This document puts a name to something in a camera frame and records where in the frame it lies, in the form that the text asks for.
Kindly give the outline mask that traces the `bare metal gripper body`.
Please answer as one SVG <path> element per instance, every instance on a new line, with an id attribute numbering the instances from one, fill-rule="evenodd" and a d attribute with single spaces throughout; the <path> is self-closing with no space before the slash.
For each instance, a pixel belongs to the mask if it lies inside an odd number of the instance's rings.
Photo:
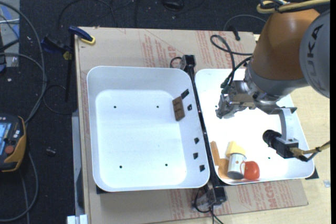
<path id="1" fill-rule="evenodd" d="M 231 85 L 224 86 L 219 101 L 226 102 L 226 107 L 238 105 L 240 111 L 246 108 L 250 110 L 258 108 L 267 114 L 272 114 L 275 109 L 279 108 L 278 100 L 277 96 L 269 95 L 252 82 L 234 80 Z"/>

